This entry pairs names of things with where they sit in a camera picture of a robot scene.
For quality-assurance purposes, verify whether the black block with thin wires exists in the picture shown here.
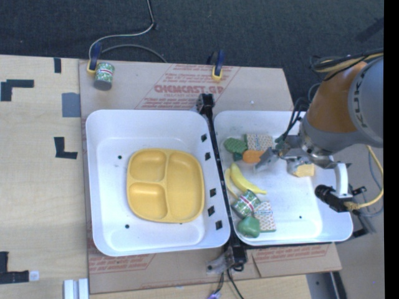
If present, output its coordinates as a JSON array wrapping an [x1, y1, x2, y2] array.
[[228, 244, 249, 270], [193, 93, 216, 115]]

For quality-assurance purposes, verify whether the green broccoli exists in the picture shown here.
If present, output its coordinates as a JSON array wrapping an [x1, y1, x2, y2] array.
[[223, 137, 248, 162]]

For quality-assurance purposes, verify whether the thin black rod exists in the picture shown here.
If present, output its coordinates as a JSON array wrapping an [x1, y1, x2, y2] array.
[[204, 104, 240, 249]]

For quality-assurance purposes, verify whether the yellow cheese wedge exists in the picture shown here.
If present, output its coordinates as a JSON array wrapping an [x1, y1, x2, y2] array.
[[292, 163, 316, 178]]

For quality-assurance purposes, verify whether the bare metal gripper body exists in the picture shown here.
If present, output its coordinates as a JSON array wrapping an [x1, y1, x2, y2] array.
[[278, 135, 337, 169]]

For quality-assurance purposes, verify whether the green can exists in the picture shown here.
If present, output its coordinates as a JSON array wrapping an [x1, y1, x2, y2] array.
[[231, 189, 262, 220], [93, 62, 116, 92]]

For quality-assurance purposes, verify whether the black cylinder on white bracket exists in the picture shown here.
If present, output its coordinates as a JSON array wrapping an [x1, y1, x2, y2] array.
[[314, 162, 355, 213]]

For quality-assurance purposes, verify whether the green pepper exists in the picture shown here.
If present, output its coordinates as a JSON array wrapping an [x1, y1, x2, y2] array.
[[237, 216, 261, 239]]

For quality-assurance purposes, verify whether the yellow banana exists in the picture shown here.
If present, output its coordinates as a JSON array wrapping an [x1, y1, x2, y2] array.
[[224, 167, 240, 199], [229, 162, 268, 196]]

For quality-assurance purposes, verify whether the orange patterned packet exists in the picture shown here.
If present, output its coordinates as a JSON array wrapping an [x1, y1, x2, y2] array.
[[244, 133, 276, 153], [253, 201, 277, 234]]

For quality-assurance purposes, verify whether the white plastic tray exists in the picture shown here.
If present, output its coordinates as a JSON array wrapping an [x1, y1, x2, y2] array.
[[85, 108, 232, 257], [213, 110, 355, 247]]

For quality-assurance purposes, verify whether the orange carrot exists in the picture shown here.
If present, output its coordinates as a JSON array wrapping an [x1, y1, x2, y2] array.
[[242, 149, 266, 164]]

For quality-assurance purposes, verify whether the brown cardboard board red print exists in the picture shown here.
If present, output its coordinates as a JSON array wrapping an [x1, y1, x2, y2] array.
[[78, 60, 343, 294]]

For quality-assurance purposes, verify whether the yellow divided plate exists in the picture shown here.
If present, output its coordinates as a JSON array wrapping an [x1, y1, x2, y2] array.
[[125, 148, 206, 224]]

